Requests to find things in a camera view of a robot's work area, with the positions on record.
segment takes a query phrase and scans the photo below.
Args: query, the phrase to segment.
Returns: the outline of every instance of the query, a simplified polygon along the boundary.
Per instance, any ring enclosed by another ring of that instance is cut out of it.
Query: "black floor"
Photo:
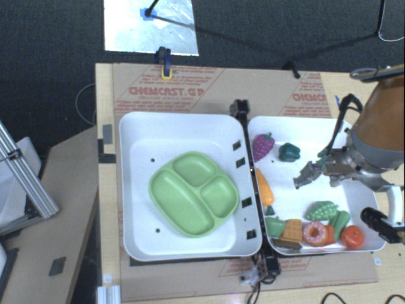
[[[200,56],[174,56],[176,65],[281,69],[294,61],[299,70],[350,72],[404,63],[404,40],[384,42],[375,35],[380,0],[192,4]],[[404,0],[387,0],[386,38],[404,35],[404,10]],[[94,82],[95,63],[153,63],[151,54],[106,52],[103,26],[103,0],[0,0],[0,120],[16,141],[30,136],[45,157],[55,144],[89,128],[75,98]],[[88,119],[94,99],[93,88],[80,98]],[[92,280],[95,248],[84,263]]]

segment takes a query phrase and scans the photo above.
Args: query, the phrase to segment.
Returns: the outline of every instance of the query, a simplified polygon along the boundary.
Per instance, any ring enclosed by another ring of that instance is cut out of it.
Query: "divided plate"
[[[238,190],[226,173],[195,151],[160,168],[149,183],[149,194],[181,233],[194,238],[215,230],[239,203]]]

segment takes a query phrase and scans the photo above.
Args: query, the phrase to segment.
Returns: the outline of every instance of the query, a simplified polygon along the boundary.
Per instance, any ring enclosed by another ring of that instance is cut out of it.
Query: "carrot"
[[[273,191],[271,191],[271,188],[267,183],[266,178],[261,173],[259,168],[256,169],[256,177],[258,178],[261,204],[263,206],[270,206],[274,202]]]
[[[336,243],[335,228],[332,225],[325,225],[325,227],[327,228],[328,231],[328,237],[325,246]]]

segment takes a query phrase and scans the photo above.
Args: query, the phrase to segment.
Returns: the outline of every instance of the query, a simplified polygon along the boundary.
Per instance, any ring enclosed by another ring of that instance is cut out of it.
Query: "white tray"
[[[351,214],[348,225],[357,225],[364,233],[365,242],[355,251],[376,251],[384,247],[385,241],[378,233],[367,227],[360,219],[361,211],[366,207],[378,208],[373,191],[362,183],[347,179],[338,187],[330,187],[329,178],[321,175],[311,184],[295,189],[293,178],[308,161],[315,162],[320,152],[332,138],[335,119],[326,118],[296,118],[296,117],[255,117],[249,122],[248,131],[251,141],[258,134],[272,133],[275,139],[274,148],[263,159],[256,162],[266,177],[273,194],[273,209],[282,220],[301,219],[302,223],[309,222],[304,218],[308,208],[316,201],[330,200],[337,204],[338,210],[346,210]],[[350,125],[344,122],[341,133],[335,140],[334,147],[341,148],[346,143],[347,134],[344,129]],[[290,142],[301,149],[301,158],[295,162],[282,162],[278,159],[278,149],[284,143]],[[289,250],[275,246],[276,251],[283,255],[307,255],[316,253],[346,252],[347,248],[341,243],[331,244],[322,248],[314,248],[302,244],[302,249]]]
[[[240,147],[234,151],[233,145]],[[255,254],[262,237],[242,126],[227,115],[136,112],[120,122],[123,240],[140,261],[241,257]],[[233,180],[239,205],[219,228],[187,237],[165,219],[148,193],[153,173],[188,151],[208,155]],[[245,165],[236,161],[245,158]],[[250,198],[251,205],[242,207]]]

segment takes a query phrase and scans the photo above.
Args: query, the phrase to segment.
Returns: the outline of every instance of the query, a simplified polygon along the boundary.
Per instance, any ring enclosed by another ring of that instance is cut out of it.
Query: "toy vegetable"
[[[272,216],[272,215],[274,215],[274,214],[276,214],[276,212],[274,212],[273,207],[267,206],[265,215],[266,215],[266,216]]]
[[[263,206],[270,206],[274,202],[273,191],[271,191],[266,178],[261,173],[260,169],[256,169],[256,177],[258,178],[260,200]]]
[[[337,214],[337,205],[330,200],[320,201],[306,215],[308,220],[332,220]]]
[[[265,217],[267,235],[274,238],[280,237],[285,229],[286,223],[275,217]]]
[[[365,236],[359,227],[350,225],[343,230],[340,240],[350,250],[353,250],[359,248],[364,243]]]
[[[340,233],[342,233],[344,227],[347,225],[347,223],[349,223],[349,221],[350,214],[347,213],[345,210],[337,211],[335,217],[329,221],[329,225],[335,228],[335,233],[333,235],[335,237],[335,240],[339,240]]]
[[[333,226],[331,226],[331,225],[325,225],[325,228],[328,231],[328,237],[327,237],[327,241],[325,243],[325,246],[336,243],[336,240],[335,240],[335,228]]]
[[[291,143],[285,143],[278,149],[278,158],[283,162],[294,162],[300,158],[301,150]]]
[[[264,158],[273,149],[274,143],[271,133],[256,136],[252,142],[253,160],[257,162]]]

